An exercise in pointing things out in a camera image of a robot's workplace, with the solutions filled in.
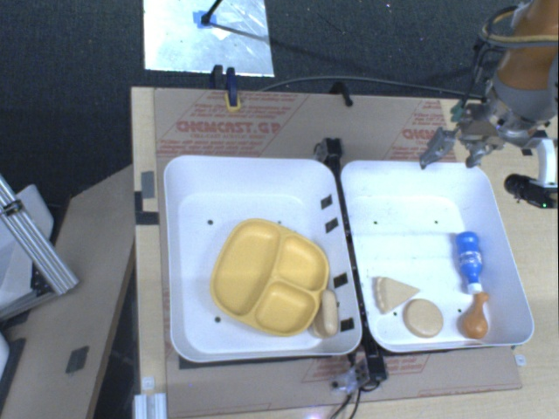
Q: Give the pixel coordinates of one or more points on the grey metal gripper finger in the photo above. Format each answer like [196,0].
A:
[433,149]
[477,154]

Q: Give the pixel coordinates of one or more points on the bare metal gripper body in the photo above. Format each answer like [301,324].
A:
[482,127]

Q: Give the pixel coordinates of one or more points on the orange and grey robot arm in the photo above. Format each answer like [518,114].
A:
[526,70]

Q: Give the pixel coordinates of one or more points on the white plastic tray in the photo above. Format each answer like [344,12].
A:
[196,199]
[406,199]

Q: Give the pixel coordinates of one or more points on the blue and white bottle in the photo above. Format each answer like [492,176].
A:
[469,260]

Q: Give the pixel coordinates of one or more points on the thin black rod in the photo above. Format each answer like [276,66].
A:
[347,234]

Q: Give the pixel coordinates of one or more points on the tan pizza slice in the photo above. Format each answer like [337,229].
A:
[391,295]

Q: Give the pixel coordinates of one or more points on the brown cardboard board red print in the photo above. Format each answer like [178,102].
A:
[279,125]

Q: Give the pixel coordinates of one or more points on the orange chicken drumstick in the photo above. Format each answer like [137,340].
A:
[476,319]

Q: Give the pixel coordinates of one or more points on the tan round biscuit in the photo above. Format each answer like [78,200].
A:
[423,318]

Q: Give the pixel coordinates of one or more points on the tan bread roll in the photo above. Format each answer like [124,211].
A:
[327,314]

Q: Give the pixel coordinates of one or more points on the yellow divided plate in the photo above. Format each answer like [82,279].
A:
[262,273]

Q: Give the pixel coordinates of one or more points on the black cylinder on white bracket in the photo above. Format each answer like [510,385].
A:
[535,181]

